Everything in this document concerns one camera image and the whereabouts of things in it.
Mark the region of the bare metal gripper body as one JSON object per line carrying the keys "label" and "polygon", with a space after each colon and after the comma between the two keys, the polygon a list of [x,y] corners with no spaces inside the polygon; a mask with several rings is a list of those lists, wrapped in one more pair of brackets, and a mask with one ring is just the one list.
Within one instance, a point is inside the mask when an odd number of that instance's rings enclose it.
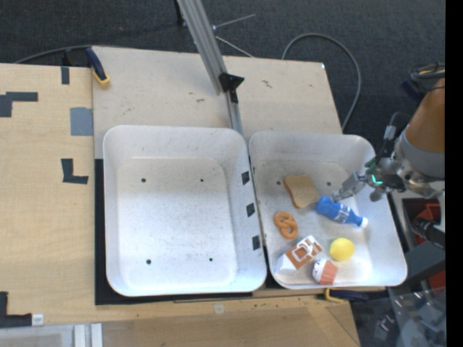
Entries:
{"label": "bare metal gripper body", "polygon": [[365,164],[367,183],[376,186],[388,186],[399,193],[410,191],[426,199],[440,197],[445,192],[443,178],[426,176],[415,170],[407,159],[393,155],[388,158],[372,158]]}

